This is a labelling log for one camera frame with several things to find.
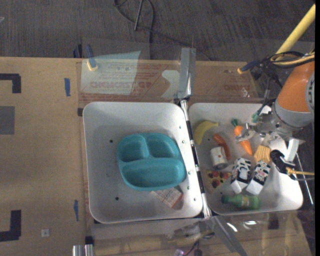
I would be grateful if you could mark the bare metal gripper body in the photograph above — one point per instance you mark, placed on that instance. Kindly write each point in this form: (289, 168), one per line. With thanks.
(268, 123)

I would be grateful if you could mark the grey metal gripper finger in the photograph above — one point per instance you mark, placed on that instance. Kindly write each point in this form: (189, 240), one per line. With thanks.
(249, 128)
(242, 138)

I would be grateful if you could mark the orange carrot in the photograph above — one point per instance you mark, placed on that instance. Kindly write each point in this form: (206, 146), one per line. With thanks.
(246, 146)

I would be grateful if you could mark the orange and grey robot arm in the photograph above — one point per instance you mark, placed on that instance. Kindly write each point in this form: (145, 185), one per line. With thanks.
(293, 87)

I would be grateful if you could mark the orange sausage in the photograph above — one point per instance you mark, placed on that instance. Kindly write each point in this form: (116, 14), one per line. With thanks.
(222, 142)

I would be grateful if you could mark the yellow ridged biscuit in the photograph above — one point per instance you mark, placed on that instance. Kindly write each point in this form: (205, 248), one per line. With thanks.
(262, 154)

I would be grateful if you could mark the small white can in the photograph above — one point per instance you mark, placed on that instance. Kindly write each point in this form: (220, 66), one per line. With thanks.
(218, 158)

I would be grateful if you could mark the cow print carton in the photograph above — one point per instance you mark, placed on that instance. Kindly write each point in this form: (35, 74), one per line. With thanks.
(240, 172)
(258, 177)

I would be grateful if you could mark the yellow banana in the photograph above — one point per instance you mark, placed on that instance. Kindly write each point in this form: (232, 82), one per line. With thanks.
(201, 128)

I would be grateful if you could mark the pizza slice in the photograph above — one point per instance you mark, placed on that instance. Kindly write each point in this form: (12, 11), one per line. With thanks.
(216, 178)

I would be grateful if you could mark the brown cardboard board red print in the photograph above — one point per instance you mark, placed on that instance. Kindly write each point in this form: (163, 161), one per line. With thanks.
(215, 85)

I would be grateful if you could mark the green bottle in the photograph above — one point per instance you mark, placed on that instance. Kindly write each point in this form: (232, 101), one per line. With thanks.
(243, 202)

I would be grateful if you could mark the white plastic tray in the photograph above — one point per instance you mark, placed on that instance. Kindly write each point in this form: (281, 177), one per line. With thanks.
(275, 197)
(105, 162)

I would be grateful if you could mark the orange and white carton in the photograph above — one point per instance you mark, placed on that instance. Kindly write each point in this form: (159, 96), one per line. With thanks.
(168, 196)

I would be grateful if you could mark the blue divided plate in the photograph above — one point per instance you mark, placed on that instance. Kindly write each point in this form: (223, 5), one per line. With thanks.
(150, 170)

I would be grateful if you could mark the black cylinder on white bracket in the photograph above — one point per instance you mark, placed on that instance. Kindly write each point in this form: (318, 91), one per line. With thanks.
(278, 157)

